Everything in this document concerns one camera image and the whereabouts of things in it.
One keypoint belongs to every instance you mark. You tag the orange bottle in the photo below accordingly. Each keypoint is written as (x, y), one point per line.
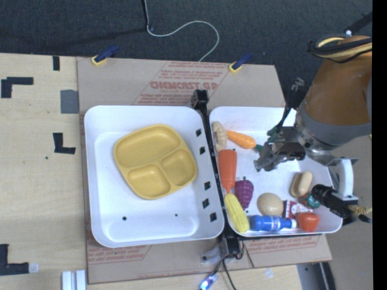
(227, 166)

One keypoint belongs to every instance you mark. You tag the brown cardboard board red print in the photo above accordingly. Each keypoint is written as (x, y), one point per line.
(121, 80)

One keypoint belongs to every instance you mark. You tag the black cylinder on white bracket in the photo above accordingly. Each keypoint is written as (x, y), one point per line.
(329, 196)

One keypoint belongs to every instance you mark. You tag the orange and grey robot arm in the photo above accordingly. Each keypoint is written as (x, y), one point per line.
(338, 101)

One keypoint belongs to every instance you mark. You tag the yellow corn cob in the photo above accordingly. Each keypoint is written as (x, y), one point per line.
(236, 212)

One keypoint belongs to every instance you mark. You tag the red strawberry green leaves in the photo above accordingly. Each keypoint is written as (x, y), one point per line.
(311, 202)

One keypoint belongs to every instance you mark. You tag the red and white packet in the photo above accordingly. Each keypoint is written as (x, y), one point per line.
(291, 208)

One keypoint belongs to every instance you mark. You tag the white plastic tray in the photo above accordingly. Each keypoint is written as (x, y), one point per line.
(266, 177)
(145, 219)

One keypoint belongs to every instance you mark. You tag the yellow divided plate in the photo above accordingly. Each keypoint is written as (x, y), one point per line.
(151, 150)

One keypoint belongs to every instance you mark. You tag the orange carrot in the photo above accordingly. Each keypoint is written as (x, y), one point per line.
(242, 139)

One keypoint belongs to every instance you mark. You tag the blue bottle white cap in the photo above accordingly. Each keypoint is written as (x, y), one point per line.
(266, 223)

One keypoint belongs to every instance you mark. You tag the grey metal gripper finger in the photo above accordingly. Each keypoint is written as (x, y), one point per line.
(263, 156)
(272, 164)

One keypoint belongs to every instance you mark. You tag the purple grapes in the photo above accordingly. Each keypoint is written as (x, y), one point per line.
(244, 192)

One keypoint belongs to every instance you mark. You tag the beige potato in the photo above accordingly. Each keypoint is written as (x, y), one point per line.
(269, 204)

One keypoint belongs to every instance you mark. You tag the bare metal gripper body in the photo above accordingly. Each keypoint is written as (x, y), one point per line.
(290, 150)

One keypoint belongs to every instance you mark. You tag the tan hot dog bun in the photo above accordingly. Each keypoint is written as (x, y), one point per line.
(301, 183)

